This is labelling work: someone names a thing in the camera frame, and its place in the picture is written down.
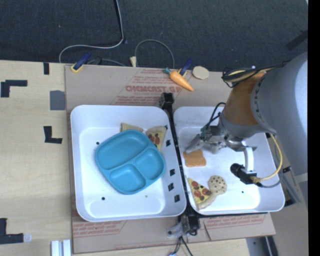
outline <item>orange carrot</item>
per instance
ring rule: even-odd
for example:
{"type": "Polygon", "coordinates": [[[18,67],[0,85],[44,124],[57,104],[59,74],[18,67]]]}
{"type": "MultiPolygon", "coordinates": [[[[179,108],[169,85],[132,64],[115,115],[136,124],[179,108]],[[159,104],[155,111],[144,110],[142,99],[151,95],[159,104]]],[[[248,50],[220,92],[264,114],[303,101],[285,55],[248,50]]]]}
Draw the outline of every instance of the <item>orange carrot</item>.
{"type": "Polygon", "coordinates": [[[179,85],[179,86],[181,86],[191,92],[194,91],[194,89],[192,88],[190,83],[181,74],[179,74],[178,71],[176,71],[176,70],[170,71],[168,68],[166,68],[164,70],[164,72],[169,74],[170,79],[172,81],[174,81],[177,85],[179,85]]]}

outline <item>white tray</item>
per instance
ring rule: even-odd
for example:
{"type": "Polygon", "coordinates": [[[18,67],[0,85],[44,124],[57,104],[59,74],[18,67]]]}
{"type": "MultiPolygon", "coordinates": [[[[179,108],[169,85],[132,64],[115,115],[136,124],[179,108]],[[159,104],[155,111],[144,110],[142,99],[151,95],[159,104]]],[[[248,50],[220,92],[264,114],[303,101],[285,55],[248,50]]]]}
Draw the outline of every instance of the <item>white tray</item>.
{"type": "Polygon", "coordinates": [[[81,105],[70,116],[76,208],[90,222],[171,217],[187,201],[167,114],[155,106],[81,105]],[[95,162],[97,143],[120,132],[121,123],[141,127],[167,126],[161,154],[164,175],[135,194],[121,194],[95,162]]]}
{"type": "MultiPolygon", "coordinates": [[[[208,145],[202,148],[206,166],[187,167],[183,152],[191,140],[200,133],[200,129],[209,121],[214,107],[180,107],[173,115],[176,134],[178,137],[179,151],[185,182],[188,189],[191,206],[203,215],[224,215],[224,214],[246,214],[275,212],[283,208],[285,197],[281,185],[273,188],[260,188],[256,185],[246,185],[230,171],[234,163],[245,165],[243,152],[235,152],[230,148],[223,148],[218,154],[212,154],[208,145]],[[200,184],[208,187],[208,180],[211,176],[218,175],[225,179],[227,191],[218,195],[215,201],[208,207],[197,210],[195,201],[187,178],[191,178],[200,184]]],[[[217,125],[218,119],[211,125],[217,125]]],[[[254,170],[258,177],[265,177],[276,170],[272,153],[264,133],[254,135],[246,141],[247,146],[255,146],[253,152],[254,170]]],[[[263,182],[264,185],[273,185],[279,180],[275,177],[263,182]]]]}

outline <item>blue plate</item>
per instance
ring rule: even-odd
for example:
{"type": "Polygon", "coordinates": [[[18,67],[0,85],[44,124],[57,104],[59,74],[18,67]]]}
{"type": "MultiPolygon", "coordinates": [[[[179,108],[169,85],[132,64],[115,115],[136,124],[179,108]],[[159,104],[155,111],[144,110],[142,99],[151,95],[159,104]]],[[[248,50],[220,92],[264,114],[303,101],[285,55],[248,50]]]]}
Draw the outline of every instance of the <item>blue plate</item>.
{"type": "Polygon", "coordinates": [[[160,151],[141,131],[122,131],[101,143],[95,151],[95,162],[122,194],[135,194],[150,186],[166,170],[160,151]]]}

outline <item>wooden table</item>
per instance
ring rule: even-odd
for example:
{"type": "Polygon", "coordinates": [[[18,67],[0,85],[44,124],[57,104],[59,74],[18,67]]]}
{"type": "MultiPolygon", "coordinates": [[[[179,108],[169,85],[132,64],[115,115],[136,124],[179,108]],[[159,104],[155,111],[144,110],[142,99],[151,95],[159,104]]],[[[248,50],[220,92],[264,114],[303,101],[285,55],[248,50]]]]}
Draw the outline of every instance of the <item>wooden table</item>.
{"type": "MultiPolygon", "coordinates": [[[[0,61],[0,82],[27,80],[0,97],[0,218],[7,234],[31,234],[32,241],[0,245],[2,256],[50,255],[53,240],[72,239],[67,113],[50,110],[50,91],[65,90],[64,64],[0,61]],[[45,143],[44,126],[62,143],[45,143]]],[[[195,256],[248,256],[246,239],[192,243],[195,256]]],[[[166,256],[175,245],[88,253],[108,256],[166,256]]],[[[178,255],[188,255],[184,246],[178,255]]]]}

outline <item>flattened cardboard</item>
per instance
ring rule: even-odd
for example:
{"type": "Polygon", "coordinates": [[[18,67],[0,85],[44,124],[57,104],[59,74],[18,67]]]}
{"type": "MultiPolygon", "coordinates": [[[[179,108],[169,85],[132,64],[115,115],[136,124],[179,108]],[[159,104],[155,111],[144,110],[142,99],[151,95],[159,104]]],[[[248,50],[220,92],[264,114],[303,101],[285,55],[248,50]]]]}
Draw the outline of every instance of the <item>flattened cardboard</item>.
{"type": "MultiPolygon", "coordinates": [[[[170,80],[158,68],[89,66],[77,74],[65,66],[65,92],[68,119],[69,170],[72,208],[73,253],[89,253],[175,245],[176,238],[167,237],[167,228],[178,223],[177,217],[88,222],[76,210],[70,113],[79,105],[157,106],[163,92],[173,93],[173,110],[182,106],[216,106],[228,99],[230,89],[221,73],[210,72],[197,79],[188,71],[185,78],[194,88],[188,91],[170,80]]],[[[188,243],[270,236],[275,228],[269,213],[217,216],[200,219],[196,236],[188,243]]]]}

